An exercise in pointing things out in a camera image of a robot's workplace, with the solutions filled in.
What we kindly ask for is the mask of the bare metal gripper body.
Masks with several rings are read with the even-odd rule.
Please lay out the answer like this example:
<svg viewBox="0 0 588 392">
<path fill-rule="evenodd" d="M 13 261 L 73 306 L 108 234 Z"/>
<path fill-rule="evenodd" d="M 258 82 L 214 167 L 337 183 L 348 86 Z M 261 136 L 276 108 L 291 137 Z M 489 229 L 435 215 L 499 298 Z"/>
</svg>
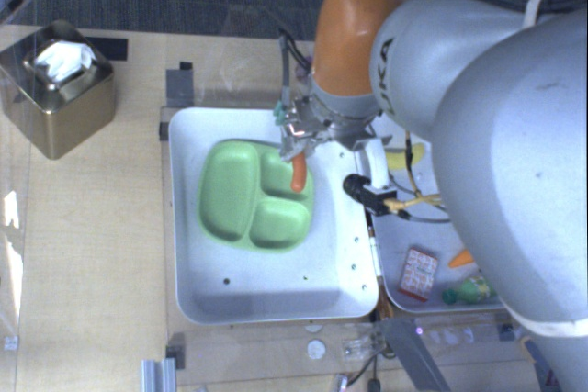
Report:
<svg viewBox="0 0 588 392">
<path fill-rule="evenodd" d="M 361 140 L 373 137 L 368 126 L 380 110 L 371 98 L 335 98 L 334 103 L 341 108 L 329 108 L 317 95 L 280 104 L 281 137 L 294 138 L 297 151 L 303 151 L 305 140 L 316 140 L 318 145 L 335 141 L 353 150 Z"/>
</svg>

